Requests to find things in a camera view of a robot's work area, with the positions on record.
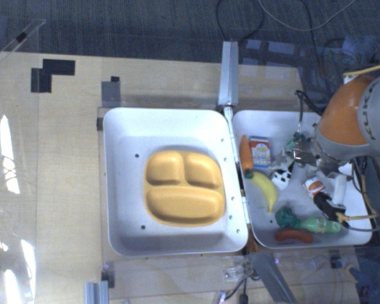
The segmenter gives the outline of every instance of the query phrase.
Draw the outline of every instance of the green bottle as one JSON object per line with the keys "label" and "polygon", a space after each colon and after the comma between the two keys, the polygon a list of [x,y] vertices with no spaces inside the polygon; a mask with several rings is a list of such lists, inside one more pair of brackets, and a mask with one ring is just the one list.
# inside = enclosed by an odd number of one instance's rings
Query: green bottle
{"label": "green bottle", "polygon": [[338,233],[341,230],[339,222],[327,220],[325,217],[309,217],[299,220],[290,207],[283,207],[275,214],[276,221],[282,228],[305,229],[312,233]]}

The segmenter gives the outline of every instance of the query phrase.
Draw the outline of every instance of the juice box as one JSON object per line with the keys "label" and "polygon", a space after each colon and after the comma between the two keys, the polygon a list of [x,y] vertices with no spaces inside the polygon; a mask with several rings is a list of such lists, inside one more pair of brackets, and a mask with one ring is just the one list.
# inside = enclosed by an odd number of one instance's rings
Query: juice box
{"label": "juice box", "polygon": [[252,150],[253,167],[268,168],[270,165],[270,144],[269,140],[263,137],[251,136],[249,145]]}

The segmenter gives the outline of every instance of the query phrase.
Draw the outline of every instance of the metal bracket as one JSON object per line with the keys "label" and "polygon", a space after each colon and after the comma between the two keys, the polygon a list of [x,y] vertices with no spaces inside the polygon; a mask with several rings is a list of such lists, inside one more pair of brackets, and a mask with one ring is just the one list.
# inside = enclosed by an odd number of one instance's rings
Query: metal bracket
{"label": "metal bracket", "polygon": [[85,304],[109,304],[108,281],[87,282],[84,286]]}
{"label": "metal bracket", "polygon": [[238,42],[224,42],[218,94],[219,106],[235,106],[238,104],[238,58]]}
{"label": "metal bracket", "polygon": [[260,276],[275,303],[297,303],[287,282],[277,268],[272,253],[252,253],[249,258],[253,270]]}
{"label": "metal bracket", "polygon": [[101,105],[107,108],[121,107],[121,83],[119,77],[101,83]]}

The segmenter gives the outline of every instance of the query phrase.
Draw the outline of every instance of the toy banana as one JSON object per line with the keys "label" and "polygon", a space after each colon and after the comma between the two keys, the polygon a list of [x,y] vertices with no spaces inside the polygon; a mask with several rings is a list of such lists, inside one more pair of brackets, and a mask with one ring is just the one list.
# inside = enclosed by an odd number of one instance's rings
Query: toy banana
{"label": "toy banana", "polygon": [[277,201],[277,191],[276,187],[274,187],[273,182],[264,174],[260,172],[254,172],[251,180],[260,187],[263,191],[267,205],[268,205],[268,213],[273,212],[273,206]]}

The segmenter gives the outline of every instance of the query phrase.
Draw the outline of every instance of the gray floor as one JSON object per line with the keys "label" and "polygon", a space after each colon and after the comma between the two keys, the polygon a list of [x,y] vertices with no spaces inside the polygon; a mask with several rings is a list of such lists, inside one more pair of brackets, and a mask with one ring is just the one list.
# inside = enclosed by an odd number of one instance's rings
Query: gray floor
{"label": "gray floor", "polygon": [[[309,26],[299,0],[262,1],[284,22]],[[351,0],[304,1],[316,26]],[[42,18],[46,24],[39,33],[39,46],[26,45],[23,50],[220,62],[217,2],[0,0],[0,48],[8,40],[6,34],[14,34],[6,17],[17,24],[23,18]],[[238,41],[260,23],[263,12],[248,0],[224,0],[218,15],[225,36]],[[339,87],[342,70],[380,63],[380,0],[358,0],[312,34],[290,30],[265,15],[259,30],[239,45],[240,63],[298,67],[306,92],[324,105]]]}

